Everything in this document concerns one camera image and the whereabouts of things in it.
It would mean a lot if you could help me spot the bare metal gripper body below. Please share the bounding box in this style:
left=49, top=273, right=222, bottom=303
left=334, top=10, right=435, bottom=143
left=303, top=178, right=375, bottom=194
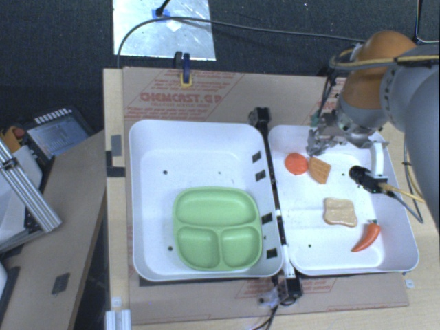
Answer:
left=315, top=110, right=373, bottom=149

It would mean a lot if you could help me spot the round orange toy food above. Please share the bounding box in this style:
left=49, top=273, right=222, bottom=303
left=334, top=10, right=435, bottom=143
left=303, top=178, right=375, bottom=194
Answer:
left=284, top=152, right=309, bottom=176

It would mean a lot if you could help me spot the orange waffle biscuit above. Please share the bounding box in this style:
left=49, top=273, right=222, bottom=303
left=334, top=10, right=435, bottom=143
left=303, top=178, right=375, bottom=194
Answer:
left=307, top=156, right=332, bottom=185

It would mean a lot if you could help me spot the thin black and white rod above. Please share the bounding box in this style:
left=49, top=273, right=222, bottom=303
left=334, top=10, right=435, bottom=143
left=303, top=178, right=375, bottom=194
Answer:
left=260, top=124, right=293, bottom=277

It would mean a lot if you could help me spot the beige toy bread slice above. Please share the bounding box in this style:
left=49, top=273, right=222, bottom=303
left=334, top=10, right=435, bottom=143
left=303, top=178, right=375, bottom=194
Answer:
left=322, top=197, right=358, bottom=228

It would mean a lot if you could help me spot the white plastic tray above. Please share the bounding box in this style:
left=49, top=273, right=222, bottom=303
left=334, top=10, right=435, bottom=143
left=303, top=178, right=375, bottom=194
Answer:
left=129, top=119, right=285, bottom=283
left=267, top=124, right=420, bottom=277

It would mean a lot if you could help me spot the orange toy carrot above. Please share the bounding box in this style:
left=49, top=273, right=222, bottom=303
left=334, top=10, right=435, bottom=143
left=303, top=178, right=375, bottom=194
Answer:
left=351, top=219, right=382, bottom=253

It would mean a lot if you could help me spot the brown cardboard board red print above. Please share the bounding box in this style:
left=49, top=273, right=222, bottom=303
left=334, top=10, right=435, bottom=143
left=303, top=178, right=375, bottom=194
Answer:
left=122, top=66, right=410, bottom=326

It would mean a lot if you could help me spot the green divided plate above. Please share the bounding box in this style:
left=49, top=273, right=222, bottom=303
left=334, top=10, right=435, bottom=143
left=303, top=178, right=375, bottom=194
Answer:
left=172, top=186, right=263, bottom=272

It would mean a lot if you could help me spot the black block with thin wires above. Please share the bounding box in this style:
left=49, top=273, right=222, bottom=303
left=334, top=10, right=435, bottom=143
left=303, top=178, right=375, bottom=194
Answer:
left=248, top=107, right=271, bottom=127
left=277, top=275, right=303, bottom=300

